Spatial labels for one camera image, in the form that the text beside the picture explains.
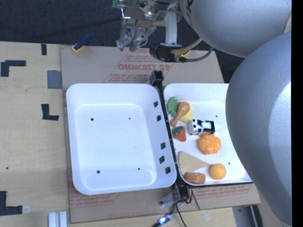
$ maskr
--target yellow toy fruit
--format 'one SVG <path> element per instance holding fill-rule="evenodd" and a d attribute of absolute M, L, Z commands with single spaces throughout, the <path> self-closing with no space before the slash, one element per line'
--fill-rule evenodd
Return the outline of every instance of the yellow toy fruit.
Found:
<path fill-rule="evenodd" d="M 213 179 L 221 180 L 226 176 L 226 168 L 224 165 L 217 163 L 211 166 L 210 176 Z"/>
<path fill-rule="evenodd" d="M 193 120 L 193 116 L 194 116 L 194 109 L 193 109 L 193 106 L 189 104 L 189 111 L 187 114 L 183 115 L 181 118 L 180 118 L 180 121 L 184 122 L 184 123 L 189 123 Z"/>

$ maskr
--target black screw hole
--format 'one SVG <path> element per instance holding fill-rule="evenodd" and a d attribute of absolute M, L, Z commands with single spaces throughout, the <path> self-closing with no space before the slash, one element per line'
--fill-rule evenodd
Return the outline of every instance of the black screw hole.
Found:
<path fill-rule="evenodd" d="M 164 156 L 161 156 L 161 157 L 159 158 L 159 161 L 160 161 L 160 164 L 163 163 L 163 162 L 165 161 Z"/>
<path fill-rule="evenodd" d="M 166 167 L 166 168 L 165 168 L 165 173 L 166 173 L 166 174 L 170 173 L 170 167 Z"/>

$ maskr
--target metal bracket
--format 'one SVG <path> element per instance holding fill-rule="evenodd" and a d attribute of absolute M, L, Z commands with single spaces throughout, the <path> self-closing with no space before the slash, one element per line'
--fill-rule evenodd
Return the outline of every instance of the metal bracket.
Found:
<path fill-rule="evenodd" d="M 150 84 L 152 86 L 158 86 L 157 83 L 162 83 L 164 80 L 163 72 L 161 70 L 154 70 L 150 76 Z"/>
<path fill-rule="evenodd" d="M 171 207 L 173 206 L 176 202 L 180 200 L 180 194 L 179 194 L 179 188 L 176 187 L 174 190 L 172 190 L 168 195 L 160 198 L 158 200 L 159 207 Z"/>

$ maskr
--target white plastic piece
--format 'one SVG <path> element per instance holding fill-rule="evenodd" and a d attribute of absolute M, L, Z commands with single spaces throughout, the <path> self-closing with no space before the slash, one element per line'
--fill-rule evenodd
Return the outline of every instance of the white plastic piece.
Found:
<path fill-rule="evenodd" d="M 232 140 L 229 136 L 226 115 L 225 115 L 225 98 L 228 84 L 218 83 L 183 83 L 169 84 L 164 88 L 164 98 L 167 102 L 171 97 L 175 97 L 179 102 L 189 102 L 193 106 L 194 119 L 208 119 L 216 122 L 220 127 L 215 128 L 214 135 L 221 141 L 221 148 L 215 154 L 204 154 L 197 143 L 196 135 L 189 135 L 186 123 L 178 122 L 177 126 L 184 126 L 186 131 L 186 141 L 181 142 L 173 139 L 176 155 L 180 151 L 184 151 L 196 158 L 212 164 L 221 163 L 225 166 L 227 174 L 222 180 L 215 180 L 209 174 L 209 167 L 203 167 L 195 172 L 204 173 L 206 175 L 205 185 L 231 184 L 252 182 L 251 178 L 245 171 L 238 155 L 233 147 Z"/>
<path fill-rule="evenodd" d="M 48 213 L 48 227 L 67 227 L 66 211 Z"/>
<path fill-rule="evenodd" d="M 210 219 L 210 215 L 208 212 L 206 212 L 205 214 L 203 214 L 203 217 L 205 220 L 209 220 Z"/>
<path fill-rule="evenodd" d="M 292 13 L 290 13 L 289 15 L 288 21 L 285 26 L 284 34 L 289 31 L 292 31 Z"/>
<path fill-rule="evenodd" d="M 30 206 L 22 206 L 22 213 L 23 214 L 30 213 Z"/>
<path fill-rule="evenodd" d="M 67 110 L 72 179 L 86 195 L 169 187 L 177 172 L 158 91 L 75 84 Z"/>
<path fill-rule="evenodd" d="M 165 18 L 165 29 L 166 29 L 166 37 L 165 44 L 166 45 L 176 45 L 177 44 L 177 17 L 175 12 L 167 12 Z"/>

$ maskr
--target black tape marking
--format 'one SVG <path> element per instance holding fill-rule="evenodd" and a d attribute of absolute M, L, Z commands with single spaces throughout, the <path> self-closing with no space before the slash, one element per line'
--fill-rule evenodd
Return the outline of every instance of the black tape marking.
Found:
<path fill-rule="evenodd" d="M 22 206 L 7 207 L 6 206 L 6 191 L 0 191 L 0 216 L 22 214 Z"/>
<path fill-rule="evenodd" d="M 62 89 L 62 76 L 58 70 L 47 71 L 47 88 L 48 89 Z"/>
<path fill-rule="evenodd" d="M 46 44 L 41 44 L 41 55 L 47 55 Z"/>
<path fill-rule="evenodd" d="M 9 76 L 9 67 L 10 66 L 26 66 L 26 65 L 27 65 L 26 61 L 5 60 L 5 62 L 1 62 L 0 77 Z"/>
<path fill-rule="evenodd" d="M 5 60 L 5 63 L 8 64 L 8 66 L 26 66 L 27 65 L 27 61 Z"/>
<path fill-rule="evenodd" d="M 0 191 L 0 208 L 6 207 L 6 191 Z"/>
<path fill-rule="evenodd" d="M 54 121 L 59 120 L 58 115 L 49 115 L 49 104 L 41 104 L 41 107 L 42 107 L 42 113 L 43 113 L 42 119 L 54 120 Z"/>
<path fill-rule="evenodd" d="M 1 62 L 0 72 L 1 72 L 0 77 L 9 76 L 9 66 L 5 62 Z"/>

